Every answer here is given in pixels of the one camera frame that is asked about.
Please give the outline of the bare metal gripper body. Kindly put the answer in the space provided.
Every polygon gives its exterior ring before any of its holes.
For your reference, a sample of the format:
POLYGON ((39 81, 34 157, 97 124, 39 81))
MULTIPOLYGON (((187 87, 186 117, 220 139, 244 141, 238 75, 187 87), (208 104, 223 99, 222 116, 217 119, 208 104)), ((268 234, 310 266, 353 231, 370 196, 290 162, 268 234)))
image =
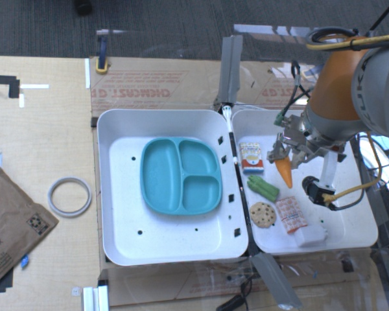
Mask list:
POLYGON ((321 127, 311 124, 308 114, 284 117, 281 126, 284 128, 280 140, 292 149, 294 154, 303 157, 324 157, 328 152, 345 157, 346 141, 334 140, 322 132, 321 127))

